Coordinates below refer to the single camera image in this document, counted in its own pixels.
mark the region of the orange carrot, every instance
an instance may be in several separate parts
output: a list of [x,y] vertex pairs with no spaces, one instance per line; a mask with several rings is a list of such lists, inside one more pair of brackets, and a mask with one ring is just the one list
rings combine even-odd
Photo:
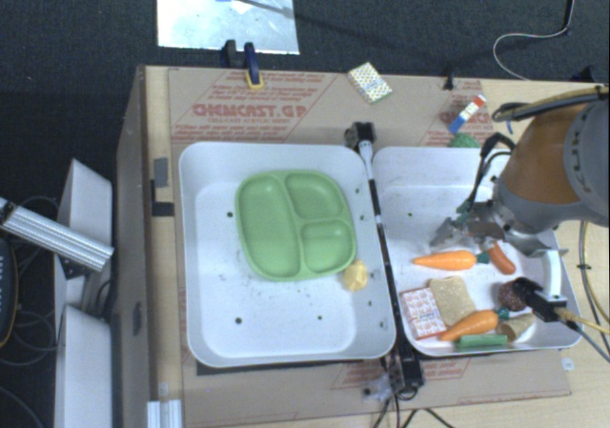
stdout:
[[457,250],[419,256],[413,259],[413,263],[444,271],[464,271],[477,263],[477,257],[467,250]]
[[458,321],[440,336],[443,341],[454,341],[464,335],[480,335],[498,326],[498,313],[492,310],[481,310],[471,313]]
[[498,270],[503,274],[514,274],[517,270],[515,264],[506,256],[497,242],[494,242],[494,246],[487,251],[487,254],[489,254],[489,259],[492,263],[498,267]]

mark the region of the white cable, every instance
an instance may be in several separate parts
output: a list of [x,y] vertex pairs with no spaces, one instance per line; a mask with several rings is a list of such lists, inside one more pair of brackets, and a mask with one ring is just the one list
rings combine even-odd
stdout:
[[561,30],[557,31],[556,33],[551,33],[549,35],[536,35],[533,33],[504,33],[502,36],[499,36],[496,39],[496,42],[494,43],[494,48],[493,48],[494,58],[496,59],[496,62],[498,63],[498,65],[504,71],[510,73],[513,77],[516,77],[517,79],[521,79],[522,81],[529,81],[530,79],[528,79],[527,77],[523,77],[522,75],[519,75],[518,73],[516,73],[514,71],[511,71],[508,67],[506,67],[504,64],[502,64],[502,62],[499,60],[498,53],[497,53],[498,43],[500,41],[502,41],[504,38],[511,38],[511,37],[548,39],[548,38],[555,38],[557,36],[562,36],[564,33],[567,33],[570,30],[570,25],[572,24],[572,14],[574,13],[574,3],[575,3],[575,0],[572,0],[572,3],[570,4],[570,13],[568,14],[568,19],[567,19],[565,26]]

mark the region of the silver metal plate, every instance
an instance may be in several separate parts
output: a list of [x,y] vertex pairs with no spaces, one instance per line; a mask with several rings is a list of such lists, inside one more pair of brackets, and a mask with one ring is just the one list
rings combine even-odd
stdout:
[[241,50],[299,54],[293,0],[157,0],[161,47],[221,49],[234,39]]

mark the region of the cardboard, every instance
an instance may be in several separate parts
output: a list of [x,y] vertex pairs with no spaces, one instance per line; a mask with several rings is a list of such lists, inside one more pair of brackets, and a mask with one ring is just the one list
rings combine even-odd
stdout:
[[[377,149],[445,145],[451,138],[447,127],[459,111],[479,93],[487,95],[484,84],[457,80],[456,89],[446,92],[440,78],[384,76],[393,94],[371,106],[345,74],[264,72],[264,78],[265,88],[254,92],[245,89],[243,71],[148,67],[136,75],[117,156],[121,277],[115,308],[120,335],[115,339],[120,345],[124,426],[146,426],[146,401],[163,397],[183,400],[188,428],[379,409],[378,402],[364,400],[362,393],[383,374],[376,360],[243,370],[197,364],[184,336],[179,221],[152,213],[153,198],[179,208],[177,158],[198,140],[341,144],[353,122],[373,121]],[[519,84],[515,89],[523,92]],[[547,89],[542,85],[537,91],[543,96]],[[493,130],[486,108],[462,129],[485,138]],[[160,187],[152,182],[158,158],[167,159],[170,171]],[[134,335],[138,304],[142,322]],[[570,393],[556,351],[426,360],[423,368],[426,384],[405,409]]]

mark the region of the dark floor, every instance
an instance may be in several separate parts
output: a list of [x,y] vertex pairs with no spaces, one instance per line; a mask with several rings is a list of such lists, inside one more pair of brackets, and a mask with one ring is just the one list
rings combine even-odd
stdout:
[[[557,31],[566,0],[294,2],[301,55],[261,56],[263,68],[347,71],[368,60],[382,73],[452,67],[457,76],[508,78],[492,55],[496,38]],[[0,196],[59,198],[73,157],[113,179],[135,65],[217,65],[215,52],[157,47],[155,23],[155,0],[0,0]],[[509,40],[500,54],[531,79],[569,80],[591,65],[608,81],[608,32],[609,0],[576,0],[569,36]],[[23,275],[21,302],[39,314],[52,309],[48,255]],[[42,323],[33,328],[30,341],[44,343]],[[0,358],[27,355],[14,342],[0,350]],[[27,367],[0,363],[0,386],[50,427],[53,373],[53,354]],[[35,425],[0,393],[0,427],[21,426]]]

